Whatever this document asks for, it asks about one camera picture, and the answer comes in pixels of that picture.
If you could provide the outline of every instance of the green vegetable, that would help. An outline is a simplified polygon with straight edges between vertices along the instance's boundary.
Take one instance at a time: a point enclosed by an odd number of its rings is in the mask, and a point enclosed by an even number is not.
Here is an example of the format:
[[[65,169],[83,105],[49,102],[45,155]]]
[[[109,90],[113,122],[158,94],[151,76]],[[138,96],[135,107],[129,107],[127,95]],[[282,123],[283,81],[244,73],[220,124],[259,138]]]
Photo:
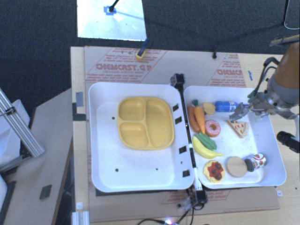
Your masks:
[[[210,149],[210,150],[216,150],[217,145],[214,140],[212,140],[210,137],[208,137],[206,134],[203,134],[201,131],[195,135],[201,142],[202,144]]]
[[[197,99],[194,99],[193,101],[192,101],[192,104],[194,105],[194,106],[198,106],[198,100]]]

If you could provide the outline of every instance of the toy pizza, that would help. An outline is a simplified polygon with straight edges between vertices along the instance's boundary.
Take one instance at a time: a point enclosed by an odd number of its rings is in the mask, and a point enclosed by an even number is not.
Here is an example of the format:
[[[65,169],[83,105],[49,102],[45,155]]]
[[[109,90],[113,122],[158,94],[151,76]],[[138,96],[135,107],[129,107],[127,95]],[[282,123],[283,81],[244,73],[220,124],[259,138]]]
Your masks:
[[[249,125],[247,122],[242,122],[242,121],[226,121],[229,126],[235,131],[235,133],[240,137],[243,138],[244,136],[247,135]]]
[[[210,182],[217,183],[224,178],[225,170],[218,161],[211,160],[205,164],[203,174]]]

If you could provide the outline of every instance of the toy donut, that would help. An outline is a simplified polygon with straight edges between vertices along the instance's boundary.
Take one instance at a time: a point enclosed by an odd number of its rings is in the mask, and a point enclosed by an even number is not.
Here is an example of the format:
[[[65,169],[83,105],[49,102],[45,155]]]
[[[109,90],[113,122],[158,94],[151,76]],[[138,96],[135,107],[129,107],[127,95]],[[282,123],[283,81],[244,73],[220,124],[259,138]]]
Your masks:
[[[205,122],[205,131],[209,137],[216,137],[221,132],[221,126],[215,120],[207,120]]]

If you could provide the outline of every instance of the orange object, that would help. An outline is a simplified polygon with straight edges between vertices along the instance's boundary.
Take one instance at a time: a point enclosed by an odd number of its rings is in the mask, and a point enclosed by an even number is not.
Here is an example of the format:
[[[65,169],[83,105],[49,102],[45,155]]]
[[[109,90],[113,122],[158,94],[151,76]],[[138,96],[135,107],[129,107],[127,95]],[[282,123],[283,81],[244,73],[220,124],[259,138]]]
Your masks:
[[[187,116],[188,116],[188,121],[189,121],[189,124],[190,126],[192,127],[192,129],[195,131],[195,132],[199,132],[200,131],[200,127],[198,125],[198,123],[196,122],[196,119],[195,119],[195,115],[194,115],[194,106],[188,106],[187,107]]]
[[[194,109],[194,115],[196,121],[200,127],[200,131],[205,134],[205,117],[204,117],[204,110],[200,106],[196,106]]]

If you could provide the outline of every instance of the metal clamp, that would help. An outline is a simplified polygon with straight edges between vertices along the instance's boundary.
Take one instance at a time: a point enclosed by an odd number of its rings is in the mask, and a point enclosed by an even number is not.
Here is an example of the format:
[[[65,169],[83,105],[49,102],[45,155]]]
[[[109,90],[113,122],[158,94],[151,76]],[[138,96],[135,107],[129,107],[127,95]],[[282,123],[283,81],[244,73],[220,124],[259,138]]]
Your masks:
[[[0,114],[0,117],[2,117],[2,116],[4,116],[4,115],[11,115],[11,114],[13,114],[13,113],[15,113],[15,112],[16,112],[15,107],[10,107],[10,108],[8,108],[7,110],[5,110],[4,113]]]

